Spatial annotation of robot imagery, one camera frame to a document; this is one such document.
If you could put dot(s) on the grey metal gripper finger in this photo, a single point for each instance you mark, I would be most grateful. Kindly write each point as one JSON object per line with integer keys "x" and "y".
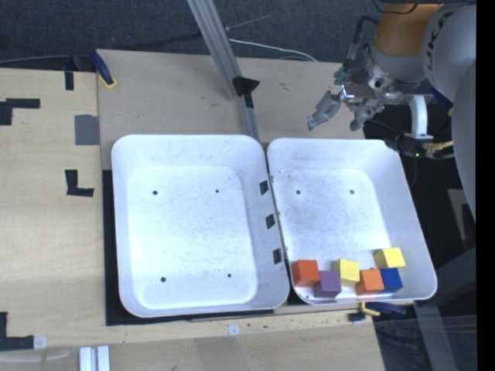
{"x": 324, "y": 110}
{"x": 364, "y": 115}

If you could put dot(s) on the pale wood board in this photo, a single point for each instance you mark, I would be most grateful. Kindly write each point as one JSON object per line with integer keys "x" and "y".
{"x": 170, "y": 99}

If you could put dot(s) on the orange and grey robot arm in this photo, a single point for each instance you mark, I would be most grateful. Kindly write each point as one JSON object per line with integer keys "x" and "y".
{"x": 444, "y": 45}

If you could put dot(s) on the purple cube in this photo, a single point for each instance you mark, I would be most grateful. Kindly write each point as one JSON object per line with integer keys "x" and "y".
{"x": 328, "y": 283}

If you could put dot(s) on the yellow cube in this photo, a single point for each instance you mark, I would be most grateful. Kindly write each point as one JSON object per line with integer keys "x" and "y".
{"x": 390, "y": 257}
{"x": 348, "y": 271}

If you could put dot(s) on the white plastic tray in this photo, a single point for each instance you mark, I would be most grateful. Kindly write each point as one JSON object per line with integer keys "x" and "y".
{"x": 332, "y": 215}
{"x": 193, "y": 238}

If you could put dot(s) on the blue cube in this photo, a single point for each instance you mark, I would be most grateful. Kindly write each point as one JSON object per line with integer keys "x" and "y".
{"x": 391, "y": 279}

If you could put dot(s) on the orange cube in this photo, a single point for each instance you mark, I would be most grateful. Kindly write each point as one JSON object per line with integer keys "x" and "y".
{"x": 370, "y": 281}
{"x": 304, "y": 273}

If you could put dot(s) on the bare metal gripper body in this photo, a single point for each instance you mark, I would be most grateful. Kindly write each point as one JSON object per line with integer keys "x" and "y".
{"x": 367, "y": 85}

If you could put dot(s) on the black cylinder on white bracket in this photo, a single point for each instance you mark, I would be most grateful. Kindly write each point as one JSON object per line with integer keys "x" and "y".
{"x": 420, "y": 116}

